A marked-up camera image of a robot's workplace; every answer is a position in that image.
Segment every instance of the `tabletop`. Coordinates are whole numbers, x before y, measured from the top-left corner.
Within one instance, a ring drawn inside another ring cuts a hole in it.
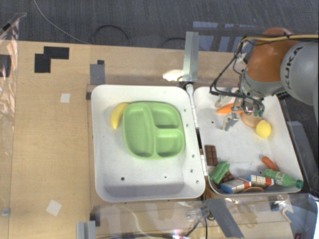
[[[35,73],[35,54],[43,54],[44,47],[68,47],[69,57],[51,59],[50,73]],[[232,53],[200,51],[198,86],[208,86],[231,57]],[[0,180],[10,183],[7,193],[11,213],[7,219],[1,219],[0,238],[76,238],[76,223],[89,220],[94,201],[101,204],[90,187],[86,99],[90,65],[104,61],[107,84],[175,86],[176,82],[168,83],[162,74],[182,69],[183,58],[183,50],[19,41],[11,178],[5,181],[6,177],[1,175]],[[221,86],[236,86],[237,82],[236,74],[226,72]],[[104,206],[110,217],[117,217],[119,229],[125,232],[128,231],[123,224],[128,217],[133,223],[142,217],[145,222],[140,225],[144,231],[187,228],[183,227],[185,219],[176,219],[177,214],[185,215],[186,210],[177,202]],[[126,218],[119,211],[125,208]],[[160,228],[151,220],[146,222],[145,212],[155,213],[159,220],[169,220],[170,225],[166,222]],[[263,210],[257,214],[263,215],[266,216]],[[276,215],[274,223],[270,220],[273,217],[257,222],[257,216],[238,218],[247,238],[253,238],[256,231],[261,237],[267,233],[269,238],[290,238],[285,219]],[[246,226],[248,222],[255,226]],[[103,230],[107,234],[113,224],[98,228],[100,234]],[[267,230],[269,224],[275,232]],[[209,227],[216,238],[224,238],[216,221],[210,222]],[[196,233],[198,238],[203,237],[204,227],[200,226]]]

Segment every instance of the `orange carrot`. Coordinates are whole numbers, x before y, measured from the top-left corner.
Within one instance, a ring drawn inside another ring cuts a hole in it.
[[[272,169],[273,171],[279,171],[277,165],[267,156],[263,156],[261,161],[269,168]]]
[[[234,104],[228,104],[226,106],[223,106],[222,108],[217,110],[217,114],[228,114],[231,113],[231,109],[233,107]]]

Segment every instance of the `toy bottle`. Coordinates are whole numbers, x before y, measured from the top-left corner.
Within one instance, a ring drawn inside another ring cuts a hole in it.
[[[301,189],[304,185],[302,180],[294,180],[290,175],[284,174],[282,172],[276,172],[271,169],[266,169],[264,172],[264,176],[267,178],[274,179],[277,185],[282,186],[296,186],[297,188]]]

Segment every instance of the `green plate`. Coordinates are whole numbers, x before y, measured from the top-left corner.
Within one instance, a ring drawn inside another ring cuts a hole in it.
[[[181,154],[185,148],[183,124],[172,105],[136,102],[123,114],[125,146],[143,159],[161,159]]]

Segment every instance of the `wire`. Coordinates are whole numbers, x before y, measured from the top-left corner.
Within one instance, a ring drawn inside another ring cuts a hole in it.
[[[188,231],[188,232],[185,234],[185,236],[186,236],[186,237],[189,236],[189,235],[197,228],[197,226],[198,226],[199,223],[200,223],[200,220],[195,224],[195,226],[193,226],[193,228],[192,228],[190,231]]]
[[[185,37],[170,37],[167,38],[166,40],[164,40],[163,42],[160,43],[159,48],[162,48],[162,46],[164,45],[164,43],[171,41],[171,40],[186,40]]]
[[[120,31],[125,35],[126,39],[129,41],[129,46],[131,45],[131,44],[130,44],[130,37],[129,37],[129,35],[128,35],[122,28],[120,28],[119,26],[112,25],[112,24],[105,24],[105,25],[99,26],[99,27],[94,31],[92,37],[90,38],[90,43],[94,44],[97,33],[98,33],[102,28],[104,28],[104,27],[114,27],[114,28],[117,28],[118,30],[120,30]]]
[[[287,41],[287,40],[303,40],[303,41],[318,41],[319,36],[315,34],[291,34],[291,35],[278,35],[275,37],[269,37],[269,36],[245,36],[241,41],[239,42],[237,46],[237,50],[241,50],[241,47],[244,42],[249,40],[258,40],[258,41],[265,41],[267,43],[261,43],[261,44],[253,44],[252,45],[258,46],[258,45],[264,45],[269,44],[271,42],[277,42],[277,41]]]
[[[81,42],[81,43],[84,43],[84,44],[89,44],[88,42],[85,42],[85,41],[82,41],[76,37],[74,37],[73,35],[65,32],[63,29],[61,29],[60,27],[58,27],[57,25],[55,25],[54,23],[52,23],[42,12],[42,10],[40,9],[39,5],[37,4],[36,0],[33,0],[36,8],[38,9],[38,11],[40,12],[40,14],[43,16],[43,18],[48,22],[50,23],[52,26],[54,26],[56,29],[58,29],[59,31],[61,31],[62,33],[66,34],[67,36],[71,37],[72,39],[78,41],[78,42]]]
[[[224,96],[230,96],[230,97],[235,97],[235,98],[242,98],[242,99],[250,99],[253,103],[255,103],[257,106],[259,106],[259,108],[261,108],[261,110],[264,109],[264,105],[261,101],[254,99],[252,97],[248,97],[245,96],[243,94],[239,94],[239,93],[233,93],[233,92],[226,92],[226,91],[221,91],[219,89],[217,89],[217,82],[220,79],[220,77],[223,75],[223,73],[229,68],[229,66],[237,59],[239,52],[237,51],[234,54],[234,57],[230,60],[230,62],[226,65],[226,67],[219,73],[219,75],[217,76],[217,78],[213,81],[213,83],[210,85],[210,93],[213,95],[224,95]]]
[[[208,238],[208,226],[207,226],[207,220],[206,220],[206,218],[204,218],[204,220],[205,220],[205,228],[206,228],[205,239],[207,239],[207,238]]]
[[[236,74],[241,75],[241,73],[240,73],[240,72],[237,72],[237,70],[236,70],[236,68],[235,68],[236,63],[237,63],[237,59],[235,59],[235,62],[233,63],[233,71],[234,71]]]
[[[108,236],[108,237],[102,237],[99,239],[122,239],[122,238],[131,238],[131,239],[135,239],[135,238],[143,238],[143,237],[147,237],[147,238],[164,238],[164,239],[171,239],[172,235],[160,235],[160,234],[122,234],[122,235],[112,235],[112,236]]]

